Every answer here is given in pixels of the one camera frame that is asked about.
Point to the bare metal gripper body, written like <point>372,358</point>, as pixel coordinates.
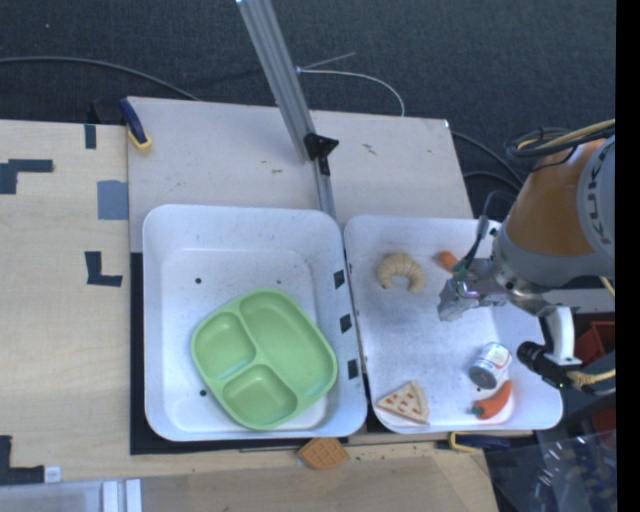
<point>492,290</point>

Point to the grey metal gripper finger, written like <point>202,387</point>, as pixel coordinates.
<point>446,296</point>
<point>462,310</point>

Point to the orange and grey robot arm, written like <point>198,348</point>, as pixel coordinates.
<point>555,220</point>

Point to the orange toy sausage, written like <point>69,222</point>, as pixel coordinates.
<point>447,259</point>

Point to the white plastic tray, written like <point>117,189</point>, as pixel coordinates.
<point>415,330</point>
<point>175,310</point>

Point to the beige toy croissant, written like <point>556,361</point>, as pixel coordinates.
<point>400,265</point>

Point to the small white can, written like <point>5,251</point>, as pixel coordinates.
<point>489,367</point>

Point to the orange toy carrot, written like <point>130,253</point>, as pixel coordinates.
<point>497,402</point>

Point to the toy pizza slice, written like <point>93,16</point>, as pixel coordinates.
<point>407,405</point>

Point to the green divided plate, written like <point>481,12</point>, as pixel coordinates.
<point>270,350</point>

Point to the brown toy waffle biscuit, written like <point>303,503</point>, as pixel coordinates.
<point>324,454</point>

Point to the pale flat board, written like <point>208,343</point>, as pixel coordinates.
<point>225,155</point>

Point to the black cylinder on white bracket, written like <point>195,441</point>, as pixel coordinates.
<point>560,330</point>

